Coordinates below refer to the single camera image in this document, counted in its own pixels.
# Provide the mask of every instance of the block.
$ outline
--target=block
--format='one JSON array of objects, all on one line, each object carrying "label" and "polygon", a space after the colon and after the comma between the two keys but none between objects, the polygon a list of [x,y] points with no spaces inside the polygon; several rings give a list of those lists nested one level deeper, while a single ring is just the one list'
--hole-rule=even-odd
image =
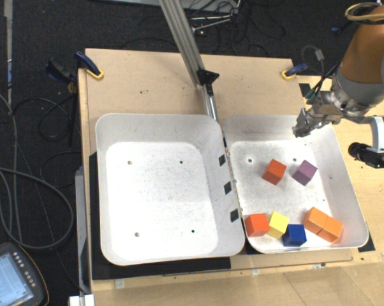
[{"label": "block", "polygon": [[285,234],[287,230],[288,221],[289,218],[276,211],[273,211],[269,221],[270,230],[267,232],[267,234],[274,238],[280,238]]},{"label": "block", "polygon": [[313,166],[307,160],[304,160],[299,167],[295,170],[293,174],[293,178],[298,181],[300,184],[305,186],[310,182],[310,180],[314,177],[317,171],[317,167]]},{"label": "block", "polygon": [[287,225],[283,235],[283,245],[286,247],[299,247],[307,241],[306,230],[302,224]]},{"label": "block", "polygon": [[315,207],[310,208],[305,214],[302,224],[305,229],[317,235],[325,225],[328,215]]},{"label": "block", "polygon": [[341,236],[342,230],[343,223],[341,221],[327,216],[324,228],[317,235],[328,242],[334,242]]},{"label": "block", "polygon": [[270,230],[269,222],[265,213],[251,214],[244,219],[248,237],[261,237]]},{"label": "block", "polygon": [[273,185],[277,185],[282,179],[284,172],[286,171],[287,166],[275,159],[272,159],[265,169],[262,178],[271,182]]}]

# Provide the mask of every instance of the black bracket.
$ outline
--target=black bracket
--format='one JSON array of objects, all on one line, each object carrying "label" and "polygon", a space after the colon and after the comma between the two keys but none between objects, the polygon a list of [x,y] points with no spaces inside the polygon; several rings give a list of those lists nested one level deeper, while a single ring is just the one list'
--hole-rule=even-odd
[{"label": "black bracket", "polygon": [[219,74],[204,69],[199,69],[196,74],[198,75],[200,85],[206,85],[207,94],[213,96],[212,83],[219,78]]}]

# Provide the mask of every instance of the wooden table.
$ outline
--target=wooden table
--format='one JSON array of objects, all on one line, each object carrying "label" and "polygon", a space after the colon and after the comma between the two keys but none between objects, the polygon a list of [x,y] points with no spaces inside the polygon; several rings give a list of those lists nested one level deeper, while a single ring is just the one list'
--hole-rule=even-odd
[{"label": "wooden table", "polygon": [[[112,112],[200,114],[204,109],[201,92],[192,86],[180,54],[87,49],[86,55],[105,72],[100,81],[82,69],[78,74],[90,244],[89,156],[96,152],[96,121]],[[214,92],[221,126],[233,114],[298,115],[304,107],[299,82],[313,85],[318,81],[315,76],[284,81],[280,72],[293,66],[289,59],[219,55],[203,55],[202,59],[208,70],[220,73]],[[384,102],[374,111],[384,114]],[[231,257],[228,271],[91,280],[96,304],[258,305],[272,300],[274,305],[314,305],[317,298],[318,305],[324,305],[324,300],[328,304],[339,298],[345,304],[352,297],[355,304],[383,305],[384,170],[372,169],[348,155],[353,142],[371,144],[368,125],[342,120],[334,129],[375,251],[332,249],[259,255],[243,251]]]}]

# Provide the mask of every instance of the yellow block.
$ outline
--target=yellow block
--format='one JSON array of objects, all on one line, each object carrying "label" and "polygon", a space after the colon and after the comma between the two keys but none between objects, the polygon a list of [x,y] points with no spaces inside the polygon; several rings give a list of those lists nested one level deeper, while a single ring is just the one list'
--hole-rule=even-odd
[{"label": "yellow block", "polygon": [[286,216],[273,211],[269,221],[270,230],[267,234],[274,238],[280,238],[286,233],[288,220]]}]

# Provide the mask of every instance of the orange block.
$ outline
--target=orange block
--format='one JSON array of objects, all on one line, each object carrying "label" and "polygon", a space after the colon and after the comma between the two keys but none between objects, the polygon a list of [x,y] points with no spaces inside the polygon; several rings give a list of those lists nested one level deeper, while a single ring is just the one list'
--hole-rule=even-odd
[{"label": "orange block", "polygon": [[262,178],[271,182],[273,185],[277,185],[282,179],[284,172],[286,171],[287,166],[275,159],[272,159],[264,171]]},{"label": "orange block", "polygon": [[317,236],[325,239],[328,242],[334,242],[334,240],[337,240],[339,236],[341,236],[343,226],[344,225],[341,221],[327,216],[324,228],[317,234]]},{"label": "orange block", "polygon": [[244,219],[248,237],[260,237],[270,230],[269,222],[265,213],[251,214]]},{"label": "orange block", "polygon": [[325,227],[327,217],[328,215],[326,213],[312,207],[305,214],[302,223],[305,229],[317,235]]}]

